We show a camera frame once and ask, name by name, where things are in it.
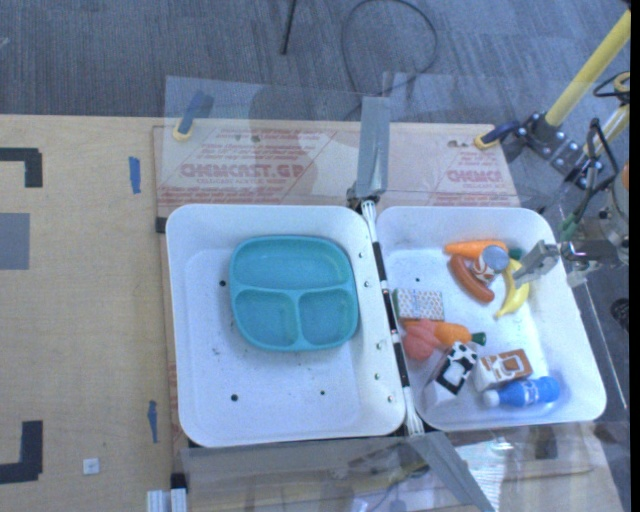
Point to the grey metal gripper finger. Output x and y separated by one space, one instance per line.
544 251
526 276

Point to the brown cardboard board red print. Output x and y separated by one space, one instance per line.
280 165

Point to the teal divided plate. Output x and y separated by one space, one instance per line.
292 270

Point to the pink toy food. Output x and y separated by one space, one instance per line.
420 342

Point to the blue and white bottle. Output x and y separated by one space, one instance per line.
530 392

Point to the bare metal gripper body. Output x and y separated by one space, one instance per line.
595 251

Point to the orange and white can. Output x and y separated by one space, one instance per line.
487 267

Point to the orange patterned white packet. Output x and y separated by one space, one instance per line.
421 305

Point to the orange carrot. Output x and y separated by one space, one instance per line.
470 247
452 333

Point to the black and white carton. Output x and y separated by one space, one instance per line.
457 367

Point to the orange sausage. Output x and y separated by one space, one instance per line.
470 285

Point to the white plastic tray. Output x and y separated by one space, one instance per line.
565 350
280 390

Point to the yellow banana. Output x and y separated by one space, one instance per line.
517 299

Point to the orange and white carton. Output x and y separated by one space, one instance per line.
505 369

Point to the thin black and white rod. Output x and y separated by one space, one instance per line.
381 265

